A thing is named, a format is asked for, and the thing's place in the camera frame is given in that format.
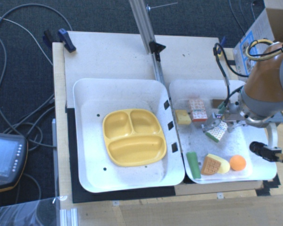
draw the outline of black clamp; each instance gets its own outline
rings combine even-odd
[[[49,30],[45,30],[44,31],[44,35],[43,35],[43,42],[46,44],[46,46],[50,49],[52,49],[52,43],[56,42],[53,38],[53,36],[51,35]]]
[[[155,54],[156,61],[160,62],[160,55],[159,53],[164,50],[166,47],[164,45],[161,45],[159,43],[156,43],[155,41],[150,41],[149,43],[150,51],[151,53]]]
[[[68,50],[69,53],[72,53],[76,50],[76,47],[73,45],[68,32],[64,28],[59,29],[58,36],[60,37],[62,42],[65,42],[64,47]]]

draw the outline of yellow cable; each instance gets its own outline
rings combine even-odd
[[[267,39],[261,39],[261,40],[254,40],[252,43],[250,43],[250,45],[246,48],[246,51],[245,51],[245,55],[251,59],[251,60],[255,60],[255,61],[263,61],[263,60],[267,60],[267,59],[270,59],[270,58],[273,58],[275,57],[276,55],[279,55],[281,53],[283,53],[283,49],[282,50],[279,50],[279,51],[276,51],[270,55],[266,55],[266,56],[261,56],[261,57],[254,57],[252,55],[249,54],[249,51],[252,47],[256,46],[257,44],[259,43],[267,43],[269,45],[272,45],[273,42],[271,40],[267,40]]]

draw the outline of black mat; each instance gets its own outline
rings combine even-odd
[[[175,196],[175,189],[173,186],[138,188],[138,189],[112,191],[112,192],[104,192],[104,193],[91,193],[86,191],[81,186],[78,176],[78,159],[77,159],[74,109],[67,109],[67,120],[68,120],[68,140],[69,140],[70,172],[71,172],[73,203]]]

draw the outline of metal rod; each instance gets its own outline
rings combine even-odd
[[[147,54],[149,54],[149,42],[155,41],[154,32],[144,0],[129,0],[138,30],[141,34]]]
[[[159,81],[160,83],[162,83],[163,85],[166,85],[166,84],[165,84],[164,75],[163,75],[163,73],[162,73],[161,64],[160,64],[159,61],[156,60],[154,54],[152,54],[152,60],[153,60],[153,64],[154,64],[155,79],[156,79],[157,81]]]
[[[161,8],[161,7],[165,7],[165,6],[170,6],[170,5],[174,5],[174,4],[177,4],[178,2],[173,2],[173,3],[168,3],[168,4],[165,4],[165,5],[160,5],[160,6],[155,6],[155,7],[149,7],[150,9],[153,9],[153,8]]]

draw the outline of screen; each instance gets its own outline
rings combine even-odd
[[[0,138],[0,176],[8,177],[11,167],[15,163],[15,155],[18,148],[17,141]]]

